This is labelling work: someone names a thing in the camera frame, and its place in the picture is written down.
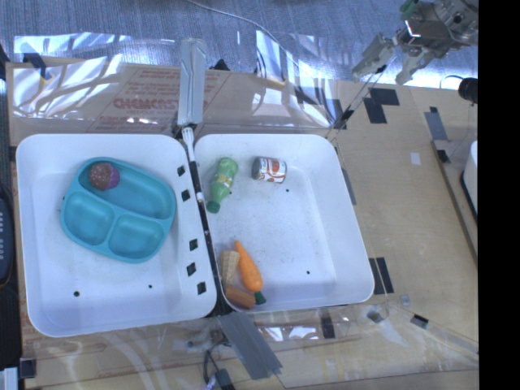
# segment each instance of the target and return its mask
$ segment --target can label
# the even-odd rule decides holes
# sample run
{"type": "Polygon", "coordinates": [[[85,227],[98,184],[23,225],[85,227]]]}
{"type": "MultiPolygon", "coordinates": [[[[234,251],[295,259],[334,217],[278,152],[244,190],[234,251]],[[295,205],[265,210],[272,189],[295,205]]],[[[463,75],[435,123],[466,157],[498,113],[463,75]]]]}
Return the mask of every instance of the can label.
{"type": "Polygon", "coordinates": [[[287,165],[283,160],[275,158],[256,158],[251,169],[251,176],[266,182],[284,182],[287,165]]]}

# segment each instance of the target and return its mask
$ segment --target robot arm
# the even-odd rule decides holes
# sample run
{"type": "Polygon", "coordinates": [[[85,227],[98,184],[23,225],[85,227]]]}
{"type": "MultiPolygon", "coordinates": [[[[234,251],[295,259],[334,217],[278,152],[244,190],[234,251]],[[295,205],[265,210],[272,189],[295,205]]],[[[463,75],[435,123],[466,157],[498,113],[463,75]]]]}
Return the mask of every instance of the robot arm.
{"type": "Polygon", "coordinates": [[[382,72],[397,47],[405,55],[396,77],[402,85],[433,59],[479,43],[479,0],[406,0],[400,10],[405,27],[392,39],[381,33],[375,37],[363,52],[362,61],[353,68],[354,80],[382,72]]]}

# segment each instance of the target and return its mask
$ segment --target white cable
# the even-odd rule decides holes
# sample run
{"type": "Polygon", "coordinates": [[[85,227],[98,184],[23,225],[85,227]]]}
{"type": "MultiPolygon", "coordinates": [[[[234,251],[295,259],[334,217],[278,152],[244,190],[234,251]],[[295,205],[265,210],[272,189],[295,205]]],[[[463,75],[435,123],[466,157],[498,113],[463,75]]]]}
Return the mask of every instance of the white cable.
{"type": "Polygon", "coordinates": [[[257,28],[262,30],[267,36],[269,36],[273,41],[275,41],[275,43],[280,47],[280,49],[283,52],[287,53],[287,50],[278,42],[278,40],[273,36],[273,34],[271,32],[269,32],[266,28],[264,28],[261,24],[255,22],[254,20],[248,19],[246,17],[242,17],[240,15],[235,15],[233,13],[228,13],[226,11],[221,11],[219,9],[215,9],[214,7],[206,6],[205,4],[196,2],[194,0],[185,0],[185,1],[188,2],[188,3],[194,4],[195,6],[198,6],[198,7],[202,8],[202,9],[205,9],[205,10],[208,10],[208,11],[214,11],[215,13],[219,13],[220,15],[231,16],[231,17],[233,17],[235,19],[243,20],[243,21],[245,21],[247,23],[250,23],[250,24],[256,26],[257,28]]]}

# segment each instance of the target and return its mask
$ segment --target black knob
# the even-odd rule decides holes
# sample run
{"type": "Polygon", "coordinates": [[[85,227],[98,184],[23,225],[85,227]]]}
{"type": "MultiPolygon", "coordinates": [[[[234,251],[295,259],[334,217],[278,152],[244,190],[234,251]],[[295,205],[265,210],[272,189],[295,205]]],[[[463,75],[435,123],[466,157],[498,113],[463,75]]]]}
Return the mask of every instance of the black knob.
{"type": "Polygon", "coordinates": [[[479,104],[479,80],[464,78],[458,86],[458,94],[469,102],[479,104]]]}

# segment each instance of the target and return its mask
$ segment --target toy carrot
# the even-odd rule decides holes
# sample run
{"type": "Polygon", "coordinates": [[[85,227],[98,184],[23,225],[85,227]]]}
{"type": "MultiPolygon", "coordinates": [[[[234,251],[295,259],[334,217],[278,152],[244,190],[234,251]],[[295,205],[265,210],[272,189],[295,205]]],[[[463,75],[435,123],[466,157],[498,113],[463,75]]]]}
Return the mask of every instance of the toy carrot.
{"type": "Polygon", "coordinates": [[[266,298],[262,295],[263,280],[260,270],[257,265],[254,264],[253,259],[249,256],[248,252],[245,251],[244,246],[238,241],[235,241],[235,249],[240,253],[240,259],[238,260],[238,270],[242,275],[242,281],[244,286],[250,292],[254,293],[257,305],[266,303],[266,298]]]}
{"type": "Polygon", "coordinates": [[[227,286],[224,293],[229,301],[246,309],[251,309],[256,303],[256,299],[250,292],[244,292],[232,286],[227,286]]]}

